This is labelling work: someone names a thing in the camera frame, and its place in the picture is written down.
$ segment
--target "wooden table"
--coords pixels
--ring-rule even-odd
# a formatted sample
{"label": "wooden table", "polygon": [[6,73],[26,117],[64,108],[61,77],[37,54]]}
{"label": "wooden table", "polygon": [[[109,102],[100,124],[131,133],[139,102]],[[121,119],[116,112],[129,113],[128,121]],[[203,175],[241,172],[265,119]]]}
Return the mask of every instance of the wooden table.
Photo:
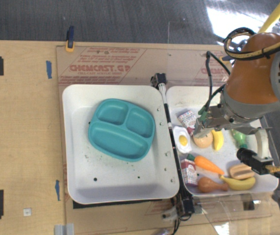
{"label": "wooden table", "polygon": [[[56,64],[56,46],[61,45],[64,42],[0,41],[0,56],[4,59],[4,75],[0,75],[0,190],[3,190],[0,235],[53,234],[55,225],[67,223]],[[93,43],[93,46],[167,48],[156,44]],[[51,62],[51,79],[48,79],[46,61]],[[99,213],[105,209],[94,210]],[[177,234],[211,235],[228,227],[230,234],[280,234],[280,210],[271,198],[269,210],[268,217],[183,225]],[[89,220],[101,226],[92,213]],[[128,222],[139,224],[139,231],[117,230],[121,232],[117,234],[143,235],[157,231],[141,220],[130,217]],[[127,226],[126,221],[122,220],[122,226]]]}

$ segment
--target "black floor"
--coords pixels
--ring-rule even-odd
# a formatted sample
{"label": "black floor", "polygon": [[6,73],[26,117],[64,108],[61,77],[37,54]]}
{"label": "black floor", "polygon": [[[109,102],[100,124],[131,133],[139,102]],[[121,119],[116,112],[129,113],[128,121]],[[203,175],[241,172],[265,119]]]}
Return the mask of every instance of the black floor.
{"label": "black floor", "polygon": [[[255,32],[280,0],[0,0],[0,40],[64,41],[69,26],[83,42],[220,44]],[[185,25],[177,30],[178,25]],[[280,20],[272,29],[280,34]],[[280,112],[267,114],[280,163]],[[280,186],[274,194],[280,204]]]}

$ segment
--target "orange carrot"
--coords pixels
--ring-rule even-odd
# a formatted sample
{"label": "orange carrot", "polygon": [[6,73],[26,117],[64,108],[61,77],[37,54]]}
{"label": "orange carrot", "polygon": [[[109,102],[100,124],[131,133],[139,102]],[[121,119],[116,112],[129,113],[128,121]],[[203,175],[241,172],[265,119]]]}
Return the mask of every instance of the orange carrot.
{"label": "orange carrot", "polygon": [[221,170],[217,165],[215,165],[213,162],[211,162],[210,160],[208,160],[207,158],[201,155],[194,157],[191,154],[189,154],[187,159],[194,161],[198,167],[224,175],[223,170]]}

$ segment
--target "toy banana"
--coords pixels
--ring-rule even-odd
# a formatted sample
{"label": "toy banana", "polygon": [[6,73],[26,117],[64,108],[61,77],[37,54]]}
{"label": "toy banana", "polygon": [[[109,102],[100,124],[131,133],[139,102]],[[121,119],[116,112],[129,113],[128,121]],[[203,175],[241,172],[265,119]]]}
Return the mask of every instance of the toy banana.
{"label": "toy banana", "polygon": [[224,135],[222,131],[212,130],[212,134],[214,137],[214,149],[215,151],[220,150],[224,144]]}
{"label": "toy banana", "polygon": [[223,175],[220,175],[219,178],[225,181],[232,190],[248,190],[251,189],[255,184],[255,177],[238,180],[233,178],[225,178]]}

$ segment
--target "egg yolk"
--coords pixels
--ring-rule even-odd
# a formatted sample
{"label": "egg yolk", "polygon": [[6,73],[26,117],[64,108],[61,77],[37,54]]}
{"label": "egg yolk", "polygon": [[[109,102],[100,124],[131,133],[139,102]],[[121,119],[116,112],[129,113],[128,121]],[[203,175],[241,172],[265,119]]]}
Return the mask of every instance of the egg yolk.
{"label": "egg yolk", "polygon": [[188,139],[183,136],[183,135],[180,135],[179,136],[179,142],[183,145],[183,146],[186,146],[188,144]]}

